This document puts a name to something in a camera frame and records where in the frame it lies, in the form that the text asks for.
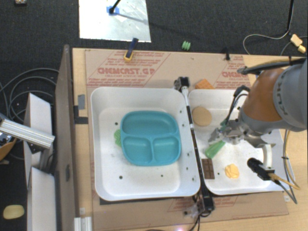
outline blue divided plate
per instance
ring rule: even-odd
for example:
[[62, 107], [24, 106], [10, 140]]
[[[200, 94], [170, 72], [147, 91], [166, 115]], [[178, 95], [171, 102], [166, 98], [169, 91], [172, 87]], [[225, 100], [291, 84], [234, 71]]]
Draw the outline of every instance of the blue divided plate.
[[121, 121], [125, 158], [138, 166], [162, 166], [178, 160], [180, 132], [176, 120], [165, 112], [134, 111]]

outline orange block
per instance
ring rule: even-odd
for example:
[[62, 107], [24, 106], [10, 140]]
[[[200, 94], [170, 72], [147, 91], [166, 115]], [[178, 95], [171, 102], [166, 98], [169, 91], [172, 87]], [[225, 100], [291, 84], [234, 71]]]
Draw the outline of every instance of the orange block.
[[196, 89], [215, 89], [207, 79], [203, 79], [195, 85]]

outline dark gray floor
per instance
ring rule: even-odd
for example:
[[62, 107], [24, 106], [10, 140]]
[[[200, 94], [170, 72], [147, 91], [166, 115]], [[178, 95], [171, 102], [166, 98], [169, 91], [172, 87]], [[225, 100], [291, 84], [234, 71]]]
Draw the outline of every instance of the dark gray floor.
[[[307, 36], [307, 1], [295, 0], [291, 33]], [[230, 53], [244, 54], [242, 41], [250, 34], [272, 37], [283, 35], [287, 28], [290, 0], [146, 0], [152, 43], [139, 43], [139, 50], [181, 51], [184, 40], [191, 51], [219, 53], [228, 47]], [[63, 46], [126, 49], [127, 42], [79, 38], [78, 0], [28, 0], [25, 7], [15, 7], [13, 0], [0, 0], [0, 82], [5, 85], [17, 74], [38, 67], [58, 69]], [[279, 55], [289, 42], [249, 38], [252, 54]], [[301, 54], [290, 46], [286, 55]], [[37, 72], [50, 77], [51, 73]], [[32, 81], [26, 87], [52, 90], [43, 81]], [[13, 84], [5, 90], [10, 94]], [[25, 97], [14, 103], [25, 107]], [[0, 112], [5, 113], [3, 96]], [[22, 156], [21, 148], [14, 148]], [[0, 166], [0, 213], [9, 204], [26, 206], [23, 162], [8, 157], [10, 165]], [[0, 216], [0, 230], [26, 230], [26, 217], [5, 221]]]

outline white plastic tray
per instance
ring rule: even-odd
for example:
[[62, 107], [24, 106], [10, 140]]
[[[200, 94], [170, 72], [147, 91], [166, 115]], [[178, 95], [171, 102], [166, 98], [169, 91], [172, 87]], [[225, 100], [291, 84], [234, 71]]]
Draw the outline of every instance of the white plastic tray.
[[[191, 109], [202, 106], [208, 109], [213, 117], [212, 123], [207, 127], [194, 125], [197, 145], [201, 158], [206, 158], [204, 151], [208, 147], [208, 139], [215, 128], [227, 116], [231, 102], [233, 100], [233, 90], [193, 90], [189, 95]], [[245, 98], [241, 98], [236, 107], [241, 106]], [[234, 109], [231, 118], [238, 116], [238, 110]], [[268, 143], [275, 143], [272, 148], [273, 168], [275, 173], [281, 178], [285, 178], [282, 161], [283, 141], [279, 130], [274, 130], [270, 135], [264, 135], [263, 140]], [[208, 189], [217, 195], [241, 194], [281, 191], [281, 187], [272, 181], [263, 181], [248, 166], [247, 160], [254, 157], [263, 162], [262, 149], [255, 149], [248, 142], [241, 141], [238, 145], [226, 143], [225, 146], [216, 154], [213, 160], [214, 180], [205, 180]], [[230, 179], [225, 175], [225, 167], [235, 164], [240, 176], [238, 179]]]
[[[192, 196], [200, 188], [186, 104], [173, 89], [96, 89], [91, 95], [95, 188], [108, 201]], [[115, 144], [114, 132], [131, 111], [155, 110], [172, 115], [180, 130], [181, 155], [167, 166], [141, 167], [128, 162]]]

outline blue and yellow clamp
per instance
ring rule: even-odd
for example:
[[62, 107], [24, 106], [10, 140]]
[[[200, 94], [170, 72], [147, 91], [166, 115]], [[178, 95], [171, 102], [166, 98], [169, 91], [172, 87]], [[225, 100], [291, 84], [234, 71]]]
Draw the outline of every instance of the blue and yellow clamp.
[[124, 55], [124, 60], [126, 62], [129, 62], [132, 59], [133, 54], [134, 54], [133, 50], [136, 48], [137, 43], [138, 43], [138, 39], [133, 38], [132, 42], [129, 45], [128, 51], [126, 51]]

